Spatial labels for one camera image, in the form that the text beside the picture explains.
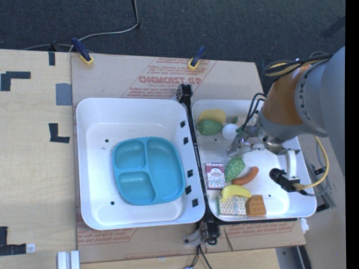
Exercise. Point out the thin black and white rod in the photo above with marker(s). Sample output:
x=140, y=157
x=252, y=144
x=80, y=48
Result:
x=196, y=150

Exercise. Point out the green bumpy toy fruit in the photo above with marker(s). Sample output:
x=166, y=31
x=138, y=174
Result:
x=209, y=127

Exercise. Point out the orange sausage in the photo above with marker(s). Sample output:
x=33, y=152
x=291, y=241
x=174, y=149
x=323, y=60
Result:
x=246, y=176

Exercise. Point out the yellow toy fruit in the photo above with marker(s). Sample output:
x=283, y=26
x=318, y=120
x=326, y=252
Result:
x=213, y=115

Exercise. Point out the brown waffle biscuit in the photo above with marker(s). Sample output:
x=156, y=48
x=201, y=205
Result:
x=255, y=206

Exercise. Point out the blue divided plate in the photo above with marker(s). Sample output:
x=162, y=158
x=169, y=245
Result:
x=151, y=172

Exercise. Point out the red and white carton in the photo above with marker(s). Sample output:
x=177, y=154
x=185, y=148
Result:
x=215, y=176

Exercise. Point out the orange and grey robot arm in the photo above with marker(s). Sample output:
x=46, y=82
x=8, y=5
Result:
x=311, y=94

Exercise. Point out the white ball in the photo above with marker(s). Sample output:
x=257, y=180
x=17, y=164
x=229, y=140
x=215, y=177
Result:
x=229, y=131

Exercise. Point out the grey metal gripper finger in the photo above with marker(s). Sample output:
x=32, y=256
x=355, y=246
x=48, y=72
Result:
x=246, y=144
x=234, y=148

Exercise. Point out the black cylinder on white bracket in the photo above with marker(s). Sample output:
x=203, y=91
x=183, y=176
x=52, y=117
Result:
x=283, y=179

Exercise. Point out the white patterned packet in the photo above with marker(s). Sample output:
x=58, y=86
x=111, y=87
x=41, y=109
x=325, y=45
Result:
x=232, y=206

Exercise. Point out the yellow banana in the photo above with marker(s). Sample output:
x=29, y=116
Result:
x=235, y=190

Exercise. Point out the brown cardboard board, red print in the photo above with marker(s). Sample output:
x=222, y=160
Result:
x=112, y=77

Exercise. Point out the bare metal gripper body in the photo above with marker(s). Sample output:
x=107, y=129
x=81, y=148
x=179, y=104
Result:
x=265, y=143

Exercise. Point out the white plastic tray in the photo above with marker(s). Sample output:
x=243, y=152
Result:
x=280, y=203
x=98, y=164

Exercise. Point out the patterned packet with green edge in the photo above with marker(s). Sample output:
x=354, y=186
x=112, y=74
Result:
x=246, y=120

